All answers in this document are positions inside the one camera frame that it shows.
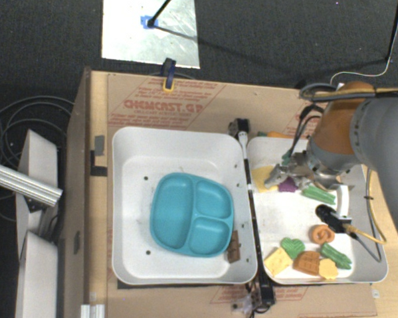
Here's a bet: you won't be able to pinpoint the blue divided plate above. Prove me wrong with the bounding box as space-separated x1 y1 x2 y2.
148 171 236 260

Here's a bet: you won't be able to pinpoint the green toy beans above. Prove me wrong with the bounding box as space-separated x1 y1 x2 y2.
300 185 338 206
318 242 353 272

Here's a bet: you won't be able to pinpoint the thin black and white rod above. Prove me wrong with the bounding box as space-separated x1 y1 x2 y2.
231 131 278 294

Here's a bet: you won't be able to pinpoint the yellow cheese wedge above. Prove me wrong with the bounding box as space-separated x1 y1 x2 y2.
262 246 296 279

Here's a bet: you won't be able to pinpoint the brown waffle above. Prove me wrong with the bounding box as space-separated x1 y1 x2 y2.
292 250 322 276

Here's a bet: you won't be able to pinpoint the yellow biscuit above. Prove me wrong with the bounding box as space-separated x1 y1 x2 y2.
316 258 340 281

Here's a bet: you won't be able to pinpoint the yellow cheese slice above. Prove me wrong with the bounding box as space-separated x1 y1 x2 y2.
250 163 281 195

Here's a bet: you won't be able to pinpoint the orange carrot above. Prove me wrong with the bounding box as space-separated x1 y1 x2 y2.
256 129 295 141

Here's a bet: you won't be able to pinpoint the orange pretzel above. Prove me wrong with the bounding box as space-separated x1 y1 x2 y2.
310 224 337 244

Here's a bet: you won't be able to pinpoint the black block with thin wires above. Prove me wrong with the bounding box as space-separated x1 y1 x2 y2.
249 279 277 308
227 117 252 139

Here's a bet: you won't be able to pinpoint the purple grapes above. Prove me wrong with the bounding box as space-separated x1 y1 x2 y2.
277 176 299 194

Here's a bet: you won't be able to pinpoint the white plastic tray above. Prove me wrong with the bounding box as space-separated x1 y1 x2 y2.
239 134 396 292
104 125 266 292

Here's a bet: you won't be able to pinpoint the green toy leaf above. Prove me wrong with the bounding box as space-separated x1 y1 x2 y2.
279 236 306 261

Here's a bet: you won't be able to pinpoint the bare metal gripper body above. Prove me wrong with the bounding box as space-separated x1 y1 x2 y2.
283 150 342 191

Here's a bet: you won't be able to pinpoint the brown cardboard board red print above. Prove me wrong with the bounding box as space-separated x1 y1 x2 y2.
94 72 390 318

